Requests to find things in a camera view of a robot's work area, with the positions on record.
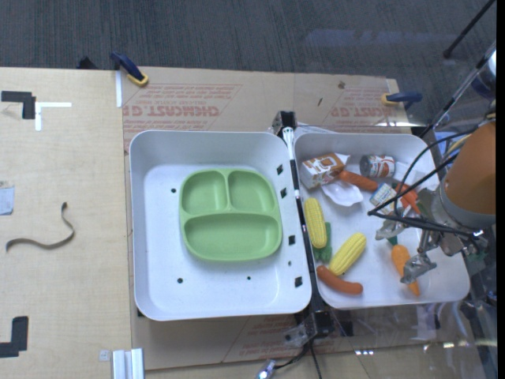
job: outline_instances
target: black tape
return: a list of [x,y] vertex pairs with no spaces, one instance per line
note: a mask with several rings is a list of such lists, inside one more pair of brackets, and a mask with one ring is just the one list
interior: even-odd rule
[[28,349],[28,317],[20,316],[13,319],[10,343],[0,343],[0,358],[19,356],[19,351]]
[[2,92],[2,101],[23,103],[23,119],[35,119],[36,97],[30,92]]

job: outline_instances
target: sausage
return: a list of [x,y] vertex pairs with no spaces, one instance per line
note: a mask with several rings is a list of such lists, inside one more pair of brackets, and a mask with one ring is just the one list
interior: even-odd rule
[[339,177],[342,181],[354,184],[365,191],[375,191],[379,188],[379,183],[377,181],[373,181],[364,175],[356,174],[352,171],[342,170],[340,171]]
[[348,282],[331,272],[324,265],[319,265],[316,268],[317,277],[327,284],[330,288],[336,291],[343,292],[349,295],[360,295],[363,292],[363,285],[359,282]]

